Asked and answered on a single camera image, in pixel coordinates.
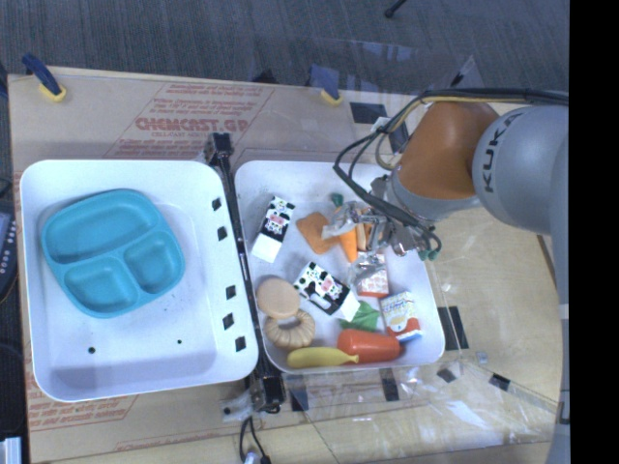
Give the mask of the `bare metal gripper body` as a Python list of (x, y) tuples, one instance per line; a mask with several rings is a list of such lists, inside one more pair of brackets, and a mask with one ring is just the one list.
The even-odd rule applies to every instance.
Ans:
[(428, 257), (428, 239), (425, 229), (419, 224), (405, 224), (395, 217), (391, 204), (387, 201), (388, 176), (380, 176), (371, 182), (370, 194), (382, 201), (376, 208), (377, 213), (384, 215), (390, 231), (389, 243), (395, 254), (403, 256), (408, 252), (417, 254), (419, 258)]

